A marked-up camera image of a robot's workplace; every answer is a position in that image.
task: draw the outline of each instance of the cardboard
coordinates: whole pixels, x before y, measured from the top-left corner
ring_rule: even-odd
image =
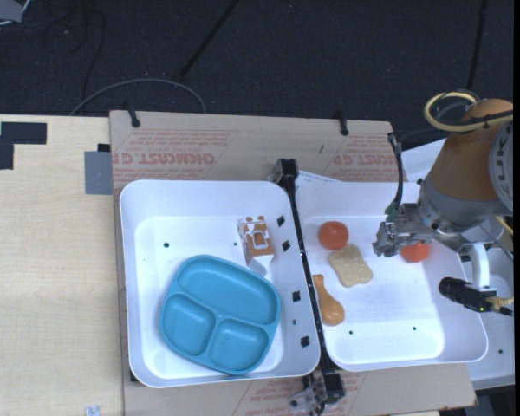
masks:
[[[126,415],[292,414],[289,397],[302,378],[232,380],[154,389],[131,381],[119,196],[136,179],[265,180],[278,159],[343,181],[397,181],[397,165],[383,121],[264,118],[220,114],[110,113],[114,216]],[[324,414],[411,413],[476,405],[464,364],[341,372],[346,395]]]

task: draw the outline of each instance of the brown pear-shaped toy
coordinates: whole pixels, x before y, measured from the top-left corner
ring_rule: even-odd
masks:
[[[326,325],[338,325],[345,320],[345,309],[332,295],[328,293],[323,284],[323,275],[315,274],[312,276],[315,290],[320,305],[320,314],[322,322]]]

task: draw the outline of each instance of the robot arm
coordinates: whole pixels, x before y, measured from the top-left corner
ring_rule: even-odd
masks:
[[[468,102],[456,125],[446,125],[435,115],[448,97]],[[479,100],[468,93],[438,94],[426,103],[425,117],[435,127],[449,131],[431,171],[420,187],[418,202],[402,204],[398,196],[380,224],[374,252],[392,257],[404,246],[440,241],[474,265],[474,283],[443,279],[440,292],[476,311],[509,314],[504,301],[489,287],[489,266],[484,248],[493,243],[482,237],[484,224],[513,214],[513,105],[499,99]],[[394,144],[399,169],[400,144]]]

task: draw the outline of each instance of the blue plate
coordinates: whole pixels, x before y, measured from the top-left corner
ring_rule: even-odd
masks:
[[[167,346],[199,364],[247,374],[270,350],[281,300],[263,277],[233,262],[195,256],[178,269],[159,316]]]

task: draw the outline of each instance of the red tomato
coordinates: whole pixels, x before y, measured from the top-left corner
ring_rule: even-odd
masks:
[[[408,261],[408,262],[421,262],[430,252],[430,245],[423,244],[418,241],[414,245],[403,246],[400,249],[400,254]]]
[[[348,228],[334,220],[325,222],[318,231],[318,239],[328,250],[341,250],[348,242]]]

